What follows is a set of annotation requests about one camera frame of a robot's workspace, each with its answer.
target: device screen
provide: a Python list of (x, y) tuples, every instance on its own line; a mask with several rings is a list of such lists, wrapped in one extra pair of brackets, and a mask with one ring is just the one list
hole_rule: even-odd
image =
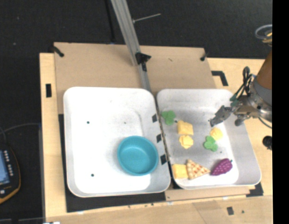
[(9, 183), (9, 174), (5, 165), (4, 154), (0, 150), (0, 185)]

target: toy pizza slice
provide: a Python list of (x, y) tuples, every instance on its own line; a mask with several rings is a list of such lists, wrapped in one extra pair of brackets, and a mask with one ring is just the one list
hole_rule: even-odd
[(190, 159), (187, 159), (186, 168), (189, 179), (194, 179), (211, 172), (206, 167), (201, 166), (200, 164), (195, 163)]

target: bowl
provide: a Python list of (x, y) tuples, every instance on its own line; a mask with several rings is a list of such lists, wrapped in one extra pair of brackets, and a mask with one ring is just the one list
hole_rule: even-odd
[(141, 136), (123, 139), (117, 148), (117, 158), (126, 173), (136, 176), (149, 174), (158, 165), (156, 147)]

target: black clamp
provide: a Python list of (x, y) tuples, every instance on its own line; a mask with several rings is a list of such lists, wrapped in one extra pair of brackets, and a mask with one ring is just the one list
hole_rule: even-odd
[(138, 52), (135, 54), (135, 57), (137, 64), (141, 64), (143, 71), (147, 71), (145, 63), (151, 58), (151, 56)]

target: tray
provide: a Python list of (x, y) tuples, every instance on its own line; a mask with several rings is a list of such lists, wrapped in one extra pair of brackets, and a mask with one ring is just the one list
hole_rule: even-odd
[[(67, 183), (74, 195), (147, 194), (169, 187), (171, 177), (151, 93), (133, 88), (72, 87), (63, 100)], [(120, 167), (117, 147), (132, 135), (149, 139), (157, 148), (160, 160), (150, 174), (132, 176)]]
[(160, 113), (172, 110), (176, 114), (175, 121), (183, 120), (193, 125), (194, 145), (184, 149), (179, 142), (180, 135), (177, 124), (169, 126), (161, 118), (165, 144), (171, 164), (185, 164), (192, 159), (212, 170), (223, 158), (233, 160), (233, 168), (219, 176), (203, 175), (199, 178), (175, 179), (183, 189), (204, 189), (228, 187), (236, 185), (256, 185), (261, 179), (261, 171), (255, 157), (245, 124), (235, 126), (235, 115), (231, 115), (223, 123), (216, 125), (223, 132), (223, 138), (216, 141), (218, 150), (212, 152), (203, 147), (206, 136), (211, 131), (209, 120), (222, 105), (229, 106), (232, 93), (219, 89), (166, 89), (157, 95)]

